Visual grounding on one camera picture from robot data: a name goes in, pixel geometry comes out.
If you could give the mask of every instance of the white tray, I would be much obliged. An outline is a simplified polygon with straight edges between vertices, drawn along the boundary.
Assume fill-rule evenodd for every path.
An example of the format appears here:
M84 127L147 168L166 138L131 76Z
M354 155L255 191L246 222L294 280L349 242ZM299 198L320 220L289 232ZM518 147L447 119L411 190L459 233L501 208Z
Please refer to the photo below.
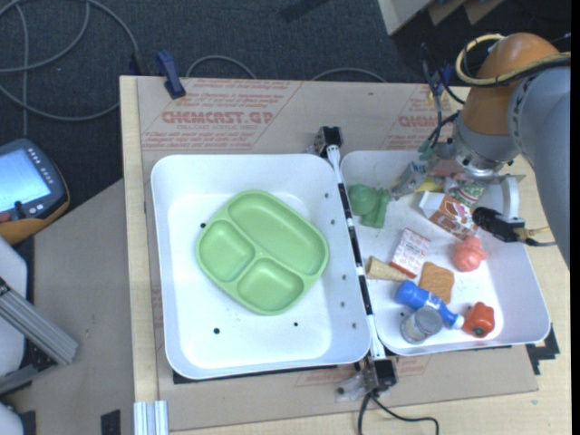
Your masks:
M193 380L355 363L371 342L331 166L313 155L174 155L151 172L165 347ZM324 235L326 269L288 311L254 313L219 289L195 256L201 224L236 194L259 189Z
M343 158L343 179L347 187L363 184L390 189L418 156L414 151L355 151ZM402 230L411 228L430 240L426 261L454 272L449 309L464 314L468 306L482 301L494 308L496 326L483 339L444 328L421 345L409 344L401 336L400 324L412 310L393 300L400 284L368 279L377 331L385 347L400 355L418 355L542 341L549 332L550 319L525 246L504 243L480 229L478 237L488 259L476 271L461 273L450 260L451 249L459 240L425 218L419 209L420 199L421 194L416 193L391 201L382 229L361 226L354 217L363 262L369 256L390 261ZM486 191L479 204L502 211L500 187Z

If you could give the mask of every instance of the metal can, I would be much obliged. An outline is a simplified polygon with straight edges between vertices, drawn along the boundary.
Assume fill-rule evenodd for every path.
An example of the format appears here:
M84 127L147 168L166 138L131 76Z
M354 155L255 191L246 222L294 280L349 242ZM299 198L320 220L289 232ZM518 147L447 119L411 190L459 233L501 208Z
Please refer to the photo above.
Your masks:
M411 344L423 343L443 327L443 319L435 308L423 306L401 322L402 337Z

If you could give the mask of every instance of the red pepper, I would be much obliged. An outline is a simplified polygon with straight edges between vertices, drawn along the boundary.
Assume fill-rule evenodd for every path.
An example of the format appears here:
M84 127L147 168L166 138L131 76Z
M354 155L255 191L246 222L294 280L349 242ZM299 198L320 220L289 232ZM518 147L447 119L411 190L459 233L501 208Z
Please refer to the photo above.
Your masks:
M496 322L494 320L494 312L491 306L478 301L470 307L467 314L465 314L465 323L461 327L465 332L483 338L489 334Z

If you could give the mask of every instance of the brown cracker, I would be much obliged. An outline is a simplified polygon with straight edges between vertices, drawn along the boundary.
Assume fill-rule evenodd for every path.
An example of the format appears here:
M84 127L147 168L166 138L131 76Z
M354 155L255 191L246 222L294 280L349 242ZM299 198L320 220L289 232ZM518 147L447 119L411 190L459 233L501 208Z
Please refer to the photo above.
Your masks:
M432 292L448 305L455 277L449 269L427 261L420 273L419 287Z

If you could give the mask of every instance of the pink toy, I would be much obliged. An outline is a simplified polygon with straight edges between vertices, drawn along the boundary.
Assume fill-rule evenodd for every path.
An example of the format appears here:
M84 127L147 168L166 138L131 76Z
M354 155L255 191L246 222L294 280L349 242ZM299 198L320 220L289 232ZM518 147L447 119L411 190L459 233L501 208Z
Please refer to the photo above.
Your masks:
M475 236L468 236L461 243L455 244L453 264L459 271L474 271L487 257L481 249L481 241Z

